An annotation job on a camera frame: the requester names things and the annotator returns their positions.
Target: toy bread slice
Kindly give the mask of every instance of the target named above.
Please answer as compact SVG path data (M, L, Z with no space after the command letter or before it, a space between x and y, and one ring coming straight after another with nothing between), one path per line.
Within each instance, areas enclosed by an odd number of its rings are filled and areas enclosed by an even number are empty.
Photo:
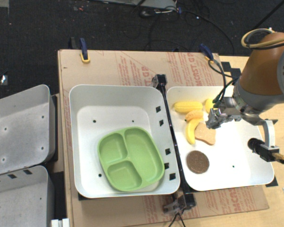
M208 129L205 123L199 123L195 128L195 139L212 146L216 142L216 130Z

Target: green plate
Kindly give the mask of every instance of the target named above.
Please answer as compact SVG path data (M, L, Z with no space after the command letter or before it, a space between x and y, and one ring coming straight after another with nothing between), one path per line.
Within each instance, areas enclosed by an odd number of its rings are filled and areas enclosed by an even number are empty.
M120 191L146 187L164 174L163 159L153 138L139 127L103 137L98 143L98 156L110 184Z

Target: cardboard sheet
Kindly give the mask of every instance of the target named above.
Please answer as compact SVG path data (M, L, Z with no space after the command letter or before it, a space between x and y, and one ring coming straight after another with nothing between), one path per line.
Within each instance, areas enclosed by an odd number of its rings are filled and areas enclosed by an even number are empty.
M84 64L80 50L58 52L60 93L63 98L66 142L64 153L68 217L75 227L125 227L169 222L163 213L171 196L139 196L79 200L74 184L71 145L69 91L78 84L149 86L156 74L167 76L167 87L220 86L222 77L207 65L201 53L89 51L90 63ZM196 192L197 206L183 218L200 218L268 209L262 186Z

